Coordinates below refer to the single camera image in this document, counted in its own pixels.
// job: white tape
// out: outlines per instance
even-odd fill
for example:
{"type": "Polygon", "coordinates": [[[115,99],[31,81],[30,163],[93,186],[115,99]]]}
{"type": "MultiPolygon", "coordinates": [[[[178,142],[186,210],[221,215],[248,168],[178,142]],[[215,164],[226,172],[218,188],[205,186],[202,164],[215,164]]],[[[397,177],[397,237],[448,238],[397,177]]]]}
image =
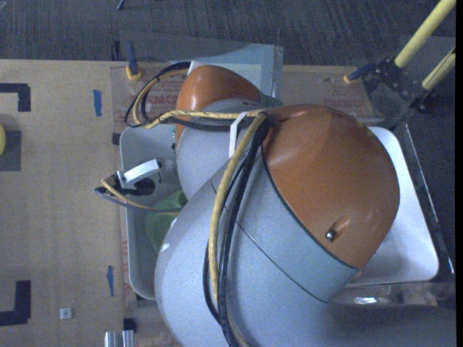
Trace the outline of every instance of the white tape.
{"type": "Polygon", "coordinates": [[[234,154],[234,149],[237,145],[237,134],[238,134],[238,125],[246,117],[247,112],[242,112],[237,119],[230,126],[230,146],[229,146],[229,158],[234,154]]]}

